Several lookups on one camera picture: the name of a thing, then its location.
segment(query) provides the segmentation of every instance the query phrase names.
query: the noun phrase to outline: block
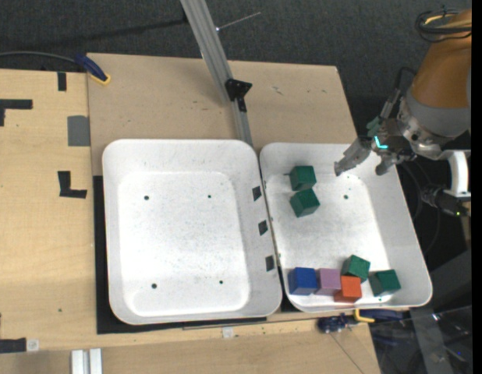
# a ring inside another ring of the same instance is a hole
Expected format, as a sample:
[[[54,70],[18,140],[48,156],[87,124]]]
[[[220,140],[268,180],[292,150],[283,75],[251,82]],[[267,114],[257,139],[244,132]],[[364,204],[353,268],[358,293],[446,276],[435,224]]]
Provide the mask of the block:
[[[342,289],[338,291],[333,299],[335,302],[354,303],[363,297],[360,287],[360,278],[356,276],[341,276]]]
[[[363,283],[369,276],[370,262],[356,255],[351,255],[342,265],[343,276],[356,276]]]
[[[298,191],[289,200],[296,217],[302,217],[314,213],[321,205],[312,189]]]
[[[295,267],[288,274],[291,295],[310,295],[317,290],[316,271],[309,267]]]
[[[319,269],[317,271],[317,291],[315,295],[333,296],[342,289],[342,280],[338,269]]]
[[[369,276],[374,296],[390,295],[401,288],[395,270],[377,271]]]
[[[291,190],[302,191],[311,189],[317,183],[313,166],[295,166],[289,172]]]

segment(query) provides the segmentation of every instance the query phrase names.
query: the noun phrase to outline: empty white tray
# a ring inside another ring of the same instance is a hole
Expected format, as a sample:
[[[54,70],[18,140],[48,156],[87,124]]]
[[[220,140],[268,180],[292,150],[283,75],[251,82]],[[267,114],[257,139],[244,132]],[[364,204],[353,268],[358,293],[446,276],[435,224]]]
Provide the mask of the empty white tray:
[[[106,147],[102,161],[109,301],[123,322],[248,318],[279,307],[250,146],[122,139]]]
[[[289,300],[304,312],[354,308],[409,308],[426,304],[431,279],[395,168],[377,176],[380,158],[372,153],[358,167],[336,176],[334,162],[347,144],[272,143],[260,153],[260,167],[271,215],[278,258]],[[311,165],[313,187],[321,205],[311,215],[296,217],[289,204],[295,193],[289,172]],[[355,305],[334,302],[332,296],[291,295],[288,273],[297,266],[341,269],[352,254],[370,261],[370,271],[394,269],[402,289],[374,297],[369,281]]]

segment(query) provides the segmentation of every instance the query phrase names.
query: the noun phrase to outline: table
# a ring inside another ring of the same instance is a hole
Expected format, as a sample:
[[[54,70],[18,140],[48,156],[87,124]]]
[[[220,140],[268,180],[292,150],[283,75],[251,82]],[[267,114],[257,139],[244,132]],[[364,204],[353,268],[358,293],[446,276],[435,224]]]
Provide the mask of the table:
[[[166,355],[170,343],[199,353],[205,343],[198,341],[227,345],[223,342],[250,339],[257,353],[260,348],[278,350],[274,341],[264,341],[271,337],[288,344],[294,337],[314,337],[316,362],[338,364],[346,358],[342,349],[336,349],[336,355],[322,353],[320,340],[330,341],[329,336],[317,332],[313,318],[325,315],[305,313],[276,312],[266,323],[237,326],[234,340],[223,340],[219,327],[97,335],[92,176],[101,174],[104,146],[118,138],[236,135],[232,112],[222,107],[200,59],[90,57],[111,75],[109,85],[69,72],[66,91],[59,91],[56,72],[0,69],[0,99],[34,101],[33,110],[6,110],[5,125],[0,127],[1,339],[37,339],[38,353],[60,355],[72,349],[104,348],[105,365],[106,355],[115,351],[116,358],[130,345],[140,345],[144,354],[145,348],[159,347]],[[336,67],[230,65],[237,79],[253,83],[246,104],[257,152],[274,141],[355,139]],[[78,115],[90,117],[91,146],[68,143],[67,118]],[[86,189],[87,197],[59,197],[58,171],[70,171],[72,188]],[[367,326],[354,328],[352,334],[352,349],[364,351],[375,363]],[[14,357],[0,356],[0,362],[10,358]],[[376,363],[371,366],[376,367],[368,372],[378,372]],[[357,372],[356,366],[351,370],[342,372]]]

